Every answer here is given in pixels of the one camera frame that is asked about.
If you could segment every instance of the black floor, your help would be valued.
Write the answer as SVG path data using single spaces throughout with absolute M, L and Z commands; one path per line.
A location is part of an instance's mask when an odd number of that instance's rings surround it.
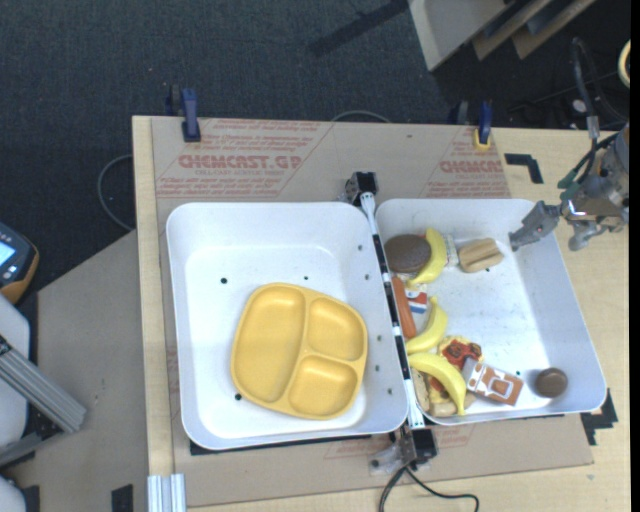
M 524 60 L 510 41 L 483 62 L 465 46 L 430 73 L 405 0 L 5 1 L 0 221 L 40 251 L 31 292 L 123 236 L 98 176 L 131 152 L 131 116 L 164 114 L 171 84 L 196 90 L 203 117 L 328 121 L 367 110 L 442 124 L 460 101 L 473 122 L 491 100 L 494 126 L 582 129 L 575 90 L 555 95 L 575 84 L 571 40 L 586 42 L 607 98 L 627 113 L 615 71 L 630 29 L 630 0 L 600 0 Z M 131 171 L 116 165 L 103 191 L 133 225 Z

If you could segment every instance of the white tray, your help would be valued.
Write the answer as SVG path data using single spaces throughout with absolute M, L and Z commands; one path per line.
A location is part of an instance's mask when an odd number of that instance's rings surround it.
M 533 206 L 519 199 L 393 199 L 376 212 L 383 244 L 399 234 L 424 235 L 432 227 L 451 235 L 456 246 L 493 238 L 504 255 L 489 271 L 469 274 L 445 267 L 427 293 L 438 297 L 449 316 L 447 335 L 478 343 L 487 364 L 518 375 L 525 386 L 514 406 L 477 399 L 464 416 L 430 417 L 436 423 L 587 412 L 606 398 L 600 363 L 555 236 L 511 250 L 508 234 Z M 555 399 L 533 391 L 538 372 L 550 366 L 562 369 L 569 380 Z
M 366 217 L 340 202 L 189 203 L 167 220 L 182 422 L 211 450 L 390 432 L 407 399 L 380 267 Z M 284 282 L 354 307 L 369 354 L 354 405 L 331 420 L 267 410 L 230 372 L 236 326 L 251 293 Z

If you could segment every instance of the yellow plate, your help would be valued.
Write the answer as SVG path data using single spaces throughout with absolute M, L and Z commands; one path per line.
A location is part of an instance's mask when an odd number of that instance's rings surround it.
M 367 329 L 348 304 L 300 286 L 258 288 L 231 353 L 240 394 L 263 407 L 327 420 L 351 407 L 364 373 Z

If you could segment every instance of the wooden table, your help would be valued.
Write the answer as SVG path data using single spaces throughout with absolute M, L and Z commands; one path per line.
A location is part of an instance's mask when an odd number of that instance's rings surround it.
M 168 476 L 175 473 L 175 461 L 158 258 L 151 120 L 149 117 L 133 119 L 148 465 L 150 475 Z M 370 126 L 363 124 L 358 128 L 363 132 L 363 140 L 366 140 Z M 558 202 L 555 183 L 589 147 L 583 132 L 495 128 L 492 134 L 512 197 L 542 199 L 552 204 Z M 545 183 L 533 185 L 526 168 L 506 165 L 504 153 L 531 154 L 538 161 Z M 569 251 L 567 241 L 572 229 L 563 221 L 555 233 L 598 352 L 618 422 L 612 429 L 597 432 L 593 465 L 444 481 L 433 487 L 442 493 L 476 494 L 481 510 L 630 510 L 628 228 L 622 233 L 596 237 L 588 248 L 579 252 Z M 246 485 L 251 486 L 252 482 L 246 482 Z M 380 491 L 380 488 L 372 488 L 190 510 L 376 510 Z M 471 510 L 472 504 L 436 499 L 417 485 L 400 485 L 389 498 L 387 507 L 405 512 L 422 511 L 425 507 L 444 511 Z

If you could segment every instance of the brown round object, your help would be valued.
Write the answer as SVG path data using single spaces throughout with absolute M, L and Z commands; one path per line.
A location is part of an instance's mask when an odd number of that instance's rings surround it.
M 536 377 L 535 388 L 538 393 L 548 398 L 555 398 L 567 389 L 567 374 L 558 368 L 542 370 Z
M 418 272 L 431 257 L 431 246 L 418 235 L 398 235 L 384 244 L 389 268 L 394 272 L 410 274 Z

